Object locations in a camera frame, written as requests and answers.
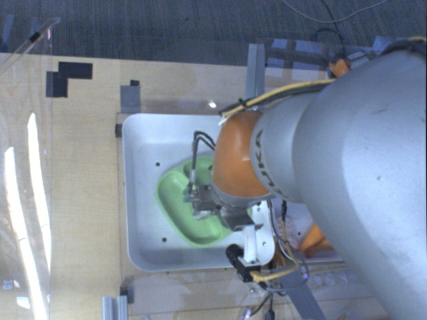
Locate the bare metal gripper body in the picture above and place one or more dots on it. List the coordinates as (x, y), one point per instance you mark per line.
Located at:
(205, 202)

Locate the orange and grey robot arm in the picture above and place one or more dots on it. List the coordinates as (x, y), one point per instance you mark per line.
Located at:
(350, 152)

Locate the green divided plate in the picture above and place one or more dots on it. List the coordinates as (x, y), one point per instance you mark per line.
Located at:
(173, 195)

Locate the white plastic tray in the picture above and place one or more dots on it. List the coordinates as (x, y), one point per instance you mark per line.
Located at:
(146, 185)

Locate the orange carrot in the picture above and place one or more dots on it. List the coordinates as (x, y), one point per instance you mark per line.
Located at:
(315, 240)

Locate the black cylinder on white bracket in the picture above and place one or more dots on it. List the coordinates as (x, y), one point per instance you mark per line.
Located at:
(263, 235)

